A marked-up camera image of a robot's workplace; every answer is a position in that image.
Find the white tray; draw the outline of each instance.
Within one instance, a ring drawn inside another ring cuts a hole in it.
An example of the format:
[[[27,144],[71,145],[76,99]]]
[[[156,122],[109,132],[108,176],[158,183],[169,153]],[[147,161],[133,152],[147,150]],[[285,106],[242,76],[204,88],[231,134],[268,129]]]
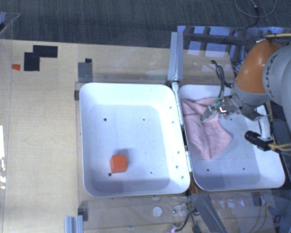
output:
[[[189,100],[216,97],[219,90],[219,86],[184,85],[179,97]],[[258,112],[265,115],[264,107],[259,107]],[[263,152],[244,138],[248,130],[260,133],[259,123],[242,115],[232,115],[229,119],[220,115],[219,120],[232,136],[232,142],[219,156],[206,161],[188,145],[196,184],[207,191],[281,187],[285,173],[279,155],[273,151]]]
[[[80,90],[84,187],[95,197],[178,194],[190,184],[173,91],[88,83]],[[109,176],[112,155],[128,169]]]

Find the black tape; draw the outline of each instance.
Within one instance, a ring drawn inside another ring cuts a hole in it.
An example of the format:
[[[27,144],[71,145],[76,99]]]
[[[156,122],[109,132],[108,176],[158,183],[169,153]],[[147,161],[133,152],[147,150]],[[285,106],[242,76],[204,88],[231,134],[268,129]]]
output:
[[[77,90],[74,91],[74,100],[75,101],[80,100],[80,91],[77,91]]]
[[[83,221],[87,222],[88,221],[88,209],[87,208],[79,208],[78,209],[78,215],[83,216]]]
[[[5,28],[5,24],[4,23],[1,23],[0,24],[0,32]]]
[[[34,57],[44,57],[44,58],[57,58],[58,47],[56,46],[33,46],[33,56]]]
[[[33,56],[32,52],[24,54],[24,71],[40,71],[40,58]]]

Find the cable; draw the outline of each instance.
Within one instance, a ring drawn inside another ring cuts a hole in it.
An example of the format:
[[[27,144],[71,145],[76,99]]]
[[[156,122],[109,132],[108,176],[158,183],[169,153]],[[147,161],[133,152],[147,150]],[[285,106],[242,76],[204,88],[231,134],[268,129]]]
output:
[[[192,223],[193,223],[193,225],[195,226],[196,224],[195,224],[195,221],[194,221],[194,218],[193,218],[192,213],[190,213],[190,215],[191,215]]]
[[[259,232],[259,230],[263,228],[263,226],[265,225],[265,222],[266,222],[266,217],[267,217],[267,207],[266,207],[266,205],[265,205],[265,214],[264,214],[264,220],[263,220],[263,223],[262,223],[262,225],[261,225],[257,230],[255,230],[254,232]],[[253,230],[254,230],[254,228],[255,228],[257,225],[258,225],[258,224],[255,224],[254,227],[252,228],[252,230],[251,230],[249,233],[252,233]]]
[[[291,33],[279,33],[279,34],[267,34],[264,38],[282,38],[282,37],[291,37]]]
[[[254,8],[257,8],[258,6],[254,3],[254,1],[253,0],[249,0],[249,1],[251,1],[252,3],[253,3],[253,5],[254,5]],[[274,6],[273,6],[273,8],[272,8],[272,10],[268,13],[268,14],[266,14],[266,15],[263,15],[263,16],[259,16],[259,15],[251,15],[251,14],[248,14],[247,12],[245,12],[245,11],[243,11],[238,5],[237,5],[237,0],[234,0],[234,4],[235,4],[235,6],[236,6],[236,8],[238,9],[238,10],[240,10],[240,12],[242,12],[242,13],[244,13],[245,15],[247,15],[247,16],[249,16],[249,17],[255,17],[255,18],[263,18],[263,17],[268,17],[274,10],[275,10],[275,8],[276,8],[276,5],[277,5],[277,0],[275,0],[275,3],[274,3]]]
[[[254,228],[258,225],[260,215],[261,215],[261,206],[259,206],[259,212],[258,212],[257,220],[256,220],[255,224],[252,226],[252,228],[248,231],[248,233],[252,233]]]
[[[274,115],[273,115],[273,109],[270,101],[267,101],[267,109],[269,111],[269,116],[270,116],[270,122],[274,120]]]
[[[235,30],[235,31],[233,31],[233,32],[231,32],[229,35],[227,35],[226,37],[224,37],[224,39],[222,40],[222,42],[220,42],[220,44],[228,44],[229,42],[227,42],[226,41],[226,39],[229,37],[229,36],[232,36],[232,35],[234,35],[236,32],[238,32],[238,31],[240,31],[240,30],[246,30],[246,29],[249,29],[249,28],[251,28],[251,27],[253,27],[253,26],[255,26],[257,23],[258,23],[258,20],[259,20],[259,8],[258,7],[254,7],[254,11],[256,12],[256,20],[255,20],[255,22],[253,23],[253,24],[251,24],[251,25],[249,25],[249,26],[247,26],[247,27],[244,27],[244,28],[240,28],[240,29],[238,29],[238,30]]]
[[[182,225],[180,228],[175,229],[175,232],[179,232],[179,231],[182,231],[182,230],[183,230],[183,228],[185,227],[186,223],[188,222],[189,217],[190,217],[190,214],[191,214],[192,212],[193,212],[193,211],[191,211],[191,212],[188,213],[188,215],[187,215],[186,218],[185,218],[185,221],[184,221],[183,225]]]
[[[271,150],[291,151],[291,143],[277,145],[276,142],[268,144]]]
[[[222,66],[218,65],[214,60],[212,60],[211,63],[215,64],[215,72],[216,72],[219,80],[221,81],[221,88],[220,88],[220,93],[219,93],[218,97],[220,99],[223,99],[223,96],[224,96],[224,85],[226,84],[225,78],[224,78],[224,71],[223,71]]]

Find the black cable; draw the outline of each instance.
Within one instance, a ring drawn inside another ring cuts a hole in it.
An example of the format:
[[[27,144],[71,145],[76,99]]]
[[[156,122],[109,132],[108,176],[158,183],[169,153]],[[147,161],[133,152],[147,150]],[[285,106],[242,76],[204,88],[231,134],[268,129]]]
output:
[[[190,214],[191,214],[191,213],[192,213],[192,212],[189,212],[189,213],[188,213],[188,215],[187,215],[186,218],[185,218],[185,221],[184,221],[183,225],[182,225],[180,228],[175,229],[175,232],[179,232],[179,231],[182,231],[182,230],[183,230],[183,228],[185,227],[185,225],[187,224],[187,222],[188,222],[188,220],[189,220],[189,217],[190,217]]]
[[[225,78],[224,78],[224,71],[222,66],[218,65],[214,60],[211,61],[212,64],[215,64],[215,72],[221,81],[221,88],[220,88],[220,93],[218,97],[221,97],[222,92],[224,92],[224,85],[226,84]]]
[[[190,215],[191,215],[191,219],[192,219],[193,226],[195,226],[195,221],[194,221],[194,218],[193,218],[192,213],[190,213]]]
[[[256,12],[257,17],[255,17],[256,20],[255,20],[255,22],[254,22],[253,24],[251,24],[251,25],[249,25],[249,26],[247,26],[247,27],[245,27],[245,28],[241,28],[241,29],[238,29],[238,30],[236,30],[236,31],[231,32],[229,35],[227,35],[227,36],[223,39],[223,41],[222,41],[220,44],[231,43],[231,42],[226,42],[226,41],[225,41],[226,38],[228,38],[229,36],[232,36],[233,34],[235,34],[236,32],[238,32],[238,31],[240,31],[240,30],[246,30],[246,29],[248,29],[248,28],[251,28],[251,27],[255,26],[255,25],[258,23],[258,21],[259,21],[259,8],[258,8],[257,6],[254,6],[254,11]]]
[[[224,85],[225,85],[225,87],[228,87],[228,88],[232,88],[232,83],[228,83],[228,82],[226,82],[225,80],[224,80]]]

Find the white cable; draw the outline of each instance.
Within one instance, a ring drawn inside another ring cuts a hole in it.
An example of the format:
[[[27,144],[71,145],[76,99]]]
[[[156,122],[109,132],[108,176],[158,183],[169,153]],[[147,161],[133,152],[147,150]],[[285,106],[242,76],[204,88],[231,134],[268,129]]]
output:
[[[249,1],[251,1],[251,2],[253,3],[254,7],[257,8],[257,5],[253,2],[253,0],[249,0]],[[243,11],[243,10],[242,10],[238,5],[237,5],[236,0],[234,0],[234,3],[235,3],[236,8],[237,8],[238,10],[240,10],[242,13],[244,13],[245,15],[247,15],[247,16],[249,16],[249,17],[263,18],[263,17],[267,17],[267,16],[269,16],[269,15],[270,15],[274,10],[275,10],[276,5],[277,5],[277,0],[275,0],[275,4],[274,4],[274,6],[273,6],[273,9],[270,11],[270,13],[268,13],[268,14],[266,14],[266,15],[264,15],[264,16],[258,16],[258,15],[251,15],[251,14],[248,14],[248,13],[246,13],[245,11]]]

